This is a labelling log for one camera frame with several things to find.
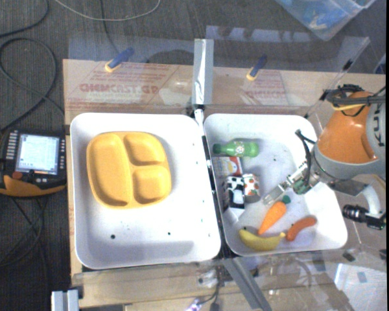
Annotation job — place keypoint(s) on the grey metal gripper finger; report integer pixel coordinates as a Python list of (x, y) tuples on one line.
[(274, 193)]

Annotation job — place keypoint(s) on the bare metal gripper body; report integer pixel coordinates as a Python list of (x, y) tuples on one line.
[(301, 177)]

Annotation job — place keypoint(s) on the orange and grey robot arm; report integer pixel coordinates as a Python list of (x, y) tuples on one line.
[(350, 141)]

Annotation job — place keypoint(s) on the orange carrot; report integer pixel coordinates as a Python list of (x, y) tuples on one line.
[(272, 215)]

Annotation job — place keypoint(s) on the white can with red print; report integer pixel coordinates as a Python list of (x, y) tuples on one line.
[(251, 186)]

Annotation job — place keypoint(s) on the white plastic tray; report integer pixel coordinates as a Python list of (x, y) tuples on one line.
[(278, 164), (142, 232)]

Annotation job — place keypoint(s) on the black and white cow carton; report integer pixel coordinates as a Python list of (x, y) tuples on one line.
[(235, 193)]

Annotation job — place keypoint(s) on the orange sausage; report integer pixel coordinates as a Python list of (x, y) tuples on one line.
[(299, 228)]

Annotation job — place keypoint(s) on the yellow banana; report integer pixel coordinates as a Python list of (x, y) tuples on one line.
[(261, 241)]

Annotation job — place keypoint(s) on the white carton with red print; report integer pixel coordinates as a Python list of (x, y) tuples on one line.
[(227, 166)]

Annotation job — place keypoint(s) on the green bottle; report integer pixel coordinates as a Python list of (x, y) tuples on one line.
[(238, 148)]

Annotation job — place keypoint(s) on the yellow divided plate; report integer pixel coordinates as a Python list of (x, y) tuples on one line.
[(128, 168)]

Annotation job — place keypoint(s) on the brown cardboard board red print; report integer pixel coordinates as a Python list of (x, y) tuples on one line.
[(123, 86)]

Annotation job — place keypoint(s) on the black cylinder on white bracket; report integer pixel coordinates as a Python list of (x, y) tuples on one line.
[(368, 211)]

